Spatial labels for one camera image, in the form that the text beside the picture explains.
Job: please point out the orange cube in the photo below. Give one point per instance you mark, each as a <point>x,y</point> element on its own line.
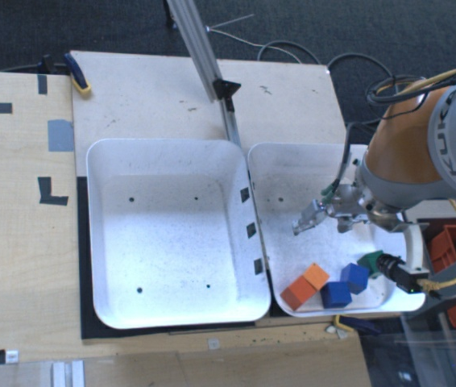
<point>316,275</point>

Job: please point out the blue cube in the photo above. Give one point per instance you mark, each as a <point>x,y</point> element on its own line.
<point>335,295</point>
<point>355,277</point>

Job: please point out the white plastic tray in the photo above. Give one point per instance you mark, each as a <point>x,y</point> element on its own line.
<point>171,236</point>
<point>288,224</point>

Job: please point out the black cylinder on white bracket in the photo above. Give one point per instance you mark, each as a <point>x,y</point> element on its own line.
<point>412,248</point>

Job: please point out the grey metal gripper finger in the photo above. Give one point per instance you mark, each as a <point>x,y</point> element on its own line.
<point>308,218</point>
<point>346,223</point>

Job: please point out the green cube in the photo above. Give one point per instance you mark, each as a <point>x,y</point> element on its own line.
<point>370,260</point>

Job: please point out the red cube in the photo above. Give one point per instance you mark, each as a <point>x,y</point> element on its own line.
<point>297,293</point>

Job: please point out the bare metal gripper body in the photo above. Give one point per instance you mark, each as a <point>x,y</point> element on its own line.
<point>349,202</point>

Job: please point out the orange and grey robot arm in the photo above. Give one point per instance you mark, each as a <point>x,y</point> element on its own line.
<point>407,151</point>

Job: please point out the red plastic crate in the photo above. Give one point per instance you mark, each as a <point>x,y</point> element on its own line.
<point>445,242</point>

